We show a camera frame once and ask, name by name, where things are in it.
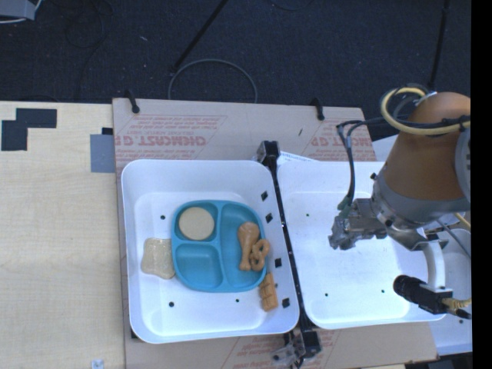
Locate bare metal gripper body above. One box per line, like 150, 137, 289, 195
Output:
344, 198, 430, 252

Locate white plastic tray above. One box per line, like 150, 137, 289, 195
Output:
121, 158, 301, 345
276, 159, 464, 331

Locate thin black rod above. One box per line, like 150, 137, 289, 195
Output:
265, 155, 311, 336

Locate tan pretzel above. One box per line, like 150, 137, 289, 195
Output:
248, 238, 271, 272

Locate tan chicken drumstick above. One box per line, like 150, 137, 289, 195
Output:
236, 221, 261, 272

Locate tan croissant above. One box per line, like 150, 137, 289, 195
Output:
258, 271, 280, 312

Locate brown cardboard board red print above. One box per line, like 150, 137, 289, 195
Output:
111, 98, 440, 369

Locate round beige biscuit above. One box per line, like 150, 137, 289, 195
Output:
178, 206, 216, 242

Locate blue divided plate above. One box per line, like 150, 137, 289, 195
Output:
170, 199, 268, 294

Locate beige bread slice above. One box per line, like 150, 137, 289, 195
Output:
140, 237, 177, 281

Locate black cylinder on white bracket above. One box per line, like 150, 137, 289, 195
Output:
392, 240, 455, 316

